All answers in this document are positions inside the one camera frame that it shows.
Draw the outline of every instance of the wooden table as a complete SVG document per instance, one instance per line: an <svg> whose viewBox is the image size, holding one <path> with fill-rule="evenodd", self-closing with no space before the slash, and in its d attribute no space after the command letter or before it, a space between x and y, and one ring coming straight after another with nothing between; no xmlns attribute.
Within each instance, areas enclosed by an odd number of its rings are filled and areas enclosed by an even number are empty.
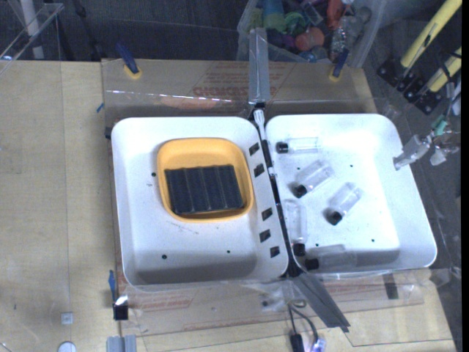
<svg viewBox="0 0 469 352"><path fill-rule="evenodd" d="M155 66L188 63L208 66ZM371 97L362 70L345 72L337 87L328 69L309 67L291 89L310 85L324 99L339 90ZM120 333L107 282L116 257L102 103L96 63L16 62L0 79L0 342L13 352L56 351L65 340L79 352L105 351L106 339ZM363 108L374 111L372 103ZM416 277L424 303L348 313L355 339L366 345L353 347L340 330L321 329L327 350L455 351L429 271ZM71 324L61 319L67 312ZM285 318L139 337L137 351L290 351L290 328Z"/></svg>

